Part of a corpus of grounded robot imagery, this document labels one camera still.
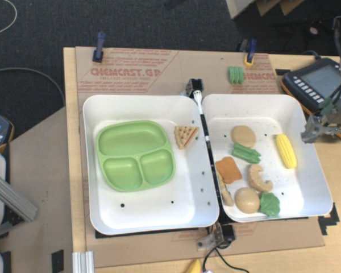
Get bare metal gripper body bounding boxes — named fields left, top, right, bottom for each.
left=325, top=97, right=341, bottom=128

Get yellow corn cob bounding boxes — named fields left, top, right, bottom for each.
left=275, top=133, right=298, bottom=169

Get white plastic tray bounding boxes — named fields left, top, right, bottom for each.
left=82, top=94, right=220, bottom=235
left=201, top=93, right=334, bottom=224

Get green beans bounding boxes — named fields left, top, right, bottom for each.
left=231, top=142, right=263, bottom=164

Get tan croissant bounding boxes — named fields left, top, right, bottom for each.
left=247, top=163, right=273, bottom=193

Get green lettuce leaf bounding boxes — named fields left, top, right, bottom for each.
left=259, top=191, right=281, bottom=217

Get orange bread slice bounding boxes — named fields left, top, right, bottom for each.
left=215, top=156, right=243, bottom=185

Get green ribbed toy vegetable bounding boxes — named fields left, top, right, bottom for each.
left=228, top=65, right=245, bottom=85

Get thin black and white rod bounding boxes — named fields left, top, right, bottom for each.
left=193, top=90, right=224, bottom=225

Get tan pizza slice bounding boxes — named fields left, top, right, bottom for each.
left=174, top=125, right=200, bottom=150

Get brown cardboard board red print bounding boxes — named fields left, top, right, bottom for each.
left=75, top=46, right=334, bottom=268

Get yellow banana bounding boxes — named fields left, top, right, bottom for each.
left=184, top=258, right=202, bottom=273

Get green divided plate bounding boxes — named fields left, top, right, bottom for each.
left=95, top=119, right=176, bottom=193

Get black block with thin wires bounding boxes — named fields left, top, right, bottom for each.
left=197, top=223, right=236, bottom=251
left=184, top=78, right=204, bottom=97

